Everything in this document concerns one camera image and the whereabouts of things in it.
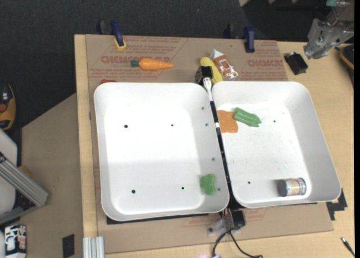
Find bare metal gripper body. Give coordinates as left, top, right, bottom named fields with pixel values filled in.
left=326, top=0, right=354, bottom=32

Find orange and white carton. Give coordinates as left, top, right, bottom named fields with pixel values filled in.
left=210, top=48, right=240, bottom=82

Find green pea pods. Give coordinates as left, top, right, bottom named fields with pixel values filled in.
left=233, top=106, right=263, bottom=128

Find yellow corn cob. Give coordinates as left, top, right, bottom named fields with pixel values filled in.
left=199, top=56, right=223, bottom=84

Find flat orange slice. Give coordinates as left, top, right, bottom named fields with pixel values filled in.
left=216, top=110, right=239, bottom=134

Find white plastic tray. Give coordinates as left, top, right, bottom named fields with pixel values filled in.
left=93, top=82, right=231, bottom=222
left=210, top=80, right=342, bottom=210

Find brown cardboard board, red print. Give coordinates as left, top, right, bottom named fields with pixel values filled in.
left=85, top=34, right=335, bottom=255

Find thin black and white rod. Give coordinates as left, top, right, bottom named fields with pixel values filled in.
left=202, top=77, right=235, bottom=210

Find small yellow and white can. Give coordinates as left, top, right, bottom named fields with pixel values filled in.
left=277, top=177, right=307, bottom=198

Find orange carrot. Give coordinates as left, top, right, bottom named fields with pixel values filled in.
left=130, top=57, right=175, bottom=71

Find green lettuce leaf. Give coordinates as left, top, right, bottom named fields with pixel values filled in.
left=199, top=173, right=217, bottom=196

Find blue and white carton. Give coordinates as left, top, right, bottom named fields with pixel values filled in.
left=3, top=224, right=28, bottom=258

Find black cylinder on white bracket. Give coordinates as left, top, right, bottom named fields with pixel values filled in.
left=283, top=51, right=309, bottom=76

